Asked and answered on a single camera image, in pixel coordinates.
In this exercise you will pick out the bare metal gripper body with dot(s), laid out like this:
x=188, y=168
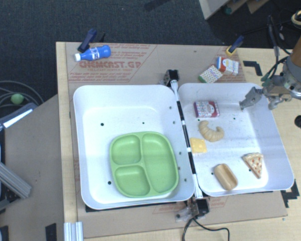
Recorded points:
x=278, y=87

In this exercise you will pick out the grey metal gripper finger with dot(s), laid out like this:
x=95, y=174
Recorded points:
x=252, y=98
x=275, y=102

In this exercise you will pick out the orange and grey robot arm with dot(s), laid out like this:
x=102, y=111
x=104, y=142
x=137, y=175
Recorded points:
x=299, y=49

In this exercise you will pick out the white plastic tray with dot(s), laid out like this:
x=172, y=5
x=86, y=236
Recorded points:
x=250, y=134
x=130, y=109

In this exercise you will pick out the white and orange carton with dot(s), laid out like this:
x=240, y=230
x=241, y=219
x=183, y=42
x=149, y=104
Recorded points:
x=228, y=65

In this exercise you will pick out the pink patterned box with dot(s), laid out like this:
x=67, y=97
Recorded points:
x=206, y=109

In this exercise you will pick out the white and green patterned packet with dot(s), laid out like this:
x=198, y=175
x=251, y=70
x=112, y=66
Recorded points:
x=210, y=74

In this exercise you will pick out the beige croissant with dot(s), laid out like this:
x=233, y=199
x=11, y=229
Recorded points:
x=210, y=134

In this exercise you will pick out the pizza slice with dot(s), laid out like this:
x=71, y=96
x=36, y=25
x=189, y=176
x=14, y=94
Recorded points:
x=255, y=163

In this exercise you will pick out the yellow cheese slice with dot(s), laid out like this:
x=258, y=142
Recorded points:
x=198, y=145

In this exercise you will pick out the thin black and white rod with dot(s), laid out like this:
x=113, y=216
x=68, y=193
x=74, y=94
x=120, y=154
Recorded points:
x=183, y=120

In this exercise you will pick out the tan hot dog bun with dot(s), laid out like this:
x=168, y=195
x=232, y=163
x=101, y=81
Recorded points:
x=225, y=176

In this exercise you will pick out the brown cardboard board red print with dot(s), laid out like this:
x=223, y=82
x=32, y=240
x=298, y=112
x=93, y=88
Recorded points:
x=145, y=66

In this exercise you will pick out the green divided plate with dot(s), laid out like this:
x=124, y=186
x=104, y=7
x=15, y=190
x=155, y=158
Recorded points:
x=155, y=159

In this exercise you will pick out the blue bottle white cap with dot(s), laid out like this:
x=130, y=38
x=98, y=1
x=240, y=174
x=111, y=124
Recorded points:
x=96, y=52

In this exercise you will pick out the green ball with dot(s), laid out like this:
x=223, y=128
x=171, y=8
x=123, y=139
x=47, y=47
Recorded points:
x=17, y=98

